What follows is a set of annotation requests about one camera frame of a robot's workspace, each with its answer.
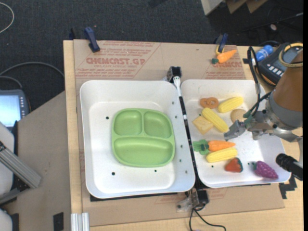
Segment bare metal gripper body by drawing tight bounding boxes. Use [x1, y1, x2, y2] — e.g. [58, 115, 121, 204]
[244, 108, 304, 143]

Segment blue plastic bottle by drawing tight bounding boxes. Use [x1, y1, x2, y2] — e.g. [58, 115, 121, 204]
[255, 45, 274, 61]

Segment yellow corn cob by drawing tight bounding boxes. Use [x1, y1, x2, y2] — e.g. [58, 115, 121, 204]
[217, 96, 244, 114]
[201, 107, 230, 133]
[205, 147, 239, 164]

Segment beige round biscuit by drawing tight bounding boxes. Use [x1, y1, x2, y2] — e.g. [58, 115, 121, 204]
[230, 108, 248, 124]

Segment thin black and white rod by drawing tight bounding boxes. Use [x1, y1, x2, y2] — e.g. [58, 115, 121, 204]
[173, 77, 201, 190]

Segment red strawberry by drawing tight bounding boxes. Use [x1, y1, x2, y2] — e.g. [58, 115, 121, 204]
[224, 157, 244, 173]

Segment green divided plate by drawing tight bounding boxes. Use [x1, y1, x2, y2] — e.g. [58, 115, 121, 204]
[111, 108, 176, 168]

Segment black block with thin wires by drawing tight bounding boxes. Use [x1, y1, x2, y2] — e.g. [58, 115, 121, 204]
[167, 66, 183, 83]
[176, 188, 210, 213]

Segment purple grapes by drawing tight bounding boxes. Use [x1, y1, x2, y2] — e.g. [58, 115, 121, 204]
[251, 160, 279, 180]

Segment black cylinder on white bracket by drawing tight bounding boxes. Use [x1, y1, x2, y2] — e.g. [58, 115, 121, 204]
[275, 136, 304, 180]

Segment white plastic tray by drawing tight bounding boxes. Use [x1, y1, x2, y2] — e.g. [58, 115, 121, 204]
[180, 78, 292, 189]
[79, 79, 196, 199]

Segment orange pretzel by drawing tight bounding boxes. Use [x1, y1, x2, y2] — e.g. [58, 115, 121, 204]
[199, 97, 220, 109]

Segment brown cardboard board red print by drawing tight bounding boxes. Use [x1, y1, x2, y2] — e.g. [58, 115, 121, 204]
[73, 39, 286, 227]

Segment yellow square cracker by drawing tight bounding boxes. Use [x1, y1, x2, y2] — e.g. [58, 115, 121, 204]
[192, 115, 215, 135]

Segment orange carrot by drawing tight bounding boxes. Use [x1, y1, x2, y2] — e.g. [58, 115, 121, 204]
[192, 139, 236, 156]
[211, 49, 238, 64]

